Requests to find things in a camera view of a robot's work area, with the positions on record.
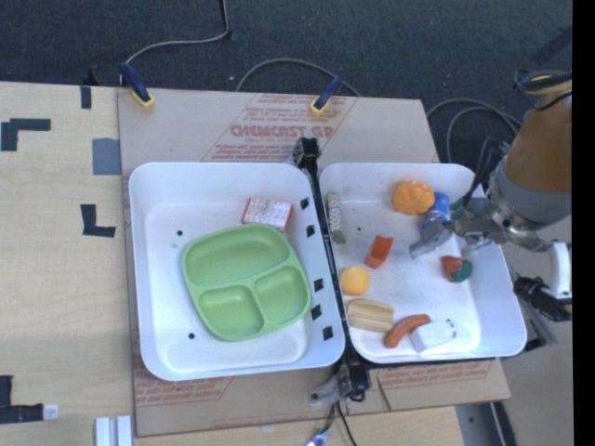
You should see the blue can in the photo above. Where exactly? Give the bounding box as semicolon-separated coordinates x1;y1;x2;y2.
421;191;453;231

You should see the tan toy bread bun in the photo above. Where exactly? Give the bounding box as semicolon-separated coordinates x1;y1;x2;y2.
346;297;396;334

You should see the orange and green toy carrot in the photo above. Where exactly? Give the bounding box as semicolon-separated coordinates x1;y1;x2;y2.
441;255;474;283

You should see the white plastic tray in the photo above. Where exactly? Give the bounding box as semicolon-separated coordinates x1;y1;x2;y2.
128;161;347;383
319;162;528;365

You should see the yellow orange ball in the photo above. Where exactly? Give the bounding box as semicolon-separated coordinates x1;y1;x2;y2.
338;265;372;296

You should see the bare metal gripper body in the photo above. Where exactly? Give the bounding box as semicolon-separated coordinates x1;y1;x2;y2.
451;196;549;251

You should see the black cylinder on white bracket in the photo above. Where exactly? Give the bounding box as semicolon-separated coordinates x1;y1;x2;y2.
512;241;573;322

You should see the green divided plate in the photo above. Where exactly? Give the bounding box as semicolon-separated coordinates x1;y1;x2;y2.
180;223;312;343

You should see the orange toy pumpkin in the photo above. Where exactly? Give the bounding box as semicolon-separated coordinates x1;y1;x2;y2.
390;179;436;216

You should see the orange red wedge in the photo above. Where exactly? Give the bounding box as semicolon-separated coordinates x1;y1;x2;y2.
364;234;395;270

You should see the orange toy sausage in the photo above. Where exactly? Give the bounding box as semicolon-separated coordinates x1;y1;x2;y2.
383;313;432;349

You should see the thin black rod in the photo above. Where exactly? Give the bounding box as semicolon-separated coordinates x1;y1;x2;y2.
302;154;360;376

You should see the orange and white carton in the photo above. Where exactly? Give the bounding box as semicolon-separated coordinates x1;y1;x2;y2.
242;196;295;233

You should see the brown cardboard board red print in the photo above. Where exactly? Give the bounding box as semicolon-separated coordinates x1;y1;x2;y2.
116;86;511;439

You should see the black block with wires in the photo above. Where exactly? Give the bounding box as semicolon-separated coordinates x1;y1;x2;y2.
292;137;323;169
341;362;372;401

